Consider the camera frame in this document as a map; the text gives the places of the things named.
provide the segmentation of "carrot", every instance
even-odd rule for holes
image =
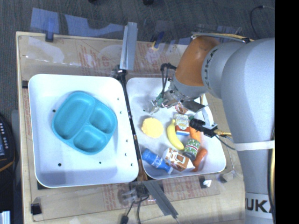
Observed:
[[[201,143],[201,133],[200,131],[196,130],[195,128],[190,128],[190,137],[197,140],[199,143]]]
[[[197,155],[196,155],[196,158],[195,160],[192,162],[192,164],[194,165],[195,169],[193,169],[192,171],[193,172],[197,172],[198,171],[198,167],[200,165],[200,162],[201,160],[206,156],[207,154],[207,150],[202,147],[198,152],[197,152]]]

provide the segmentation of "yellow banana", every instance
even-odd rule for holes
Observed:
[[[178,139],[177,134],[176,134],[176,130],[174,127],[174,123],[175,120],[173,119],[171,121],[171,124],[167,127],[166,131],[167,131],[167,137],[170,141],[170,143],[178,150],[184,150],[184,145],[181,142],[181,140]]]

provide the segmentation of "blue divided plate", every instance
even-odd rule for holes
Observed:
[[[72,93],[52,121],[55,135],[84,154],[100,152],[110,141],[116,126],[115,113],[83,91]]]

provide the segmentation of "white plastic tray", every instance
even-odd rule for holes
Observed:
[[[167,90],[168,87],[169,82],[166,84],[165,90]],[[143,152],[145,148],[148,148],[150,151],[156,153],[159,156],[162,156],[164,150],[168,147],[174,148],[167,138],[166,128],[170,124],[173,115],[177,113],[175,108],[172,107],[169,109],[160,109],[157,113],[150,115],[150,101],[156,99],[161,90],[161,78],[132,78],[127,82],[129,104],[140,151]],[[194,113],[190,111],[186,114],[194,115]],[[157,139],[147,136],[141,130],[143,120],[148,117],[156,118],[164,125],[164,132],[162,136]],[[181,136],[180,139],[183,141],[184,139],[186,139],[186,136]],[[173,170],[172,174],[169,175],[164,170],[156,169],[149,165],[147,162],[142,161],[144,170],[151,178],[154,179],[167,179],[173,177],[203,175],[221,172],[225,168],[226,159],[220,141],[215,137],[209,138],[202,135],[201,145],[208,150],[208,154],[201,161],[197,172],[186,170],[180,172],[177,170]]]
[[[111,77],[68,75],[33,76],[28,85],[35,174],[45,187],[124,183],[138,175],[134,140],[123,88]],[[53,110],[74,91],[85,91],[112,109],[118,126],[99,153],[83,154],[62,142],[52,131]]]

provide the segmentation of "white band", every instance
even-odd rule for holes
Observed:
[[[271,149],[275,147],[275,140],[235,144],[236,151]]]

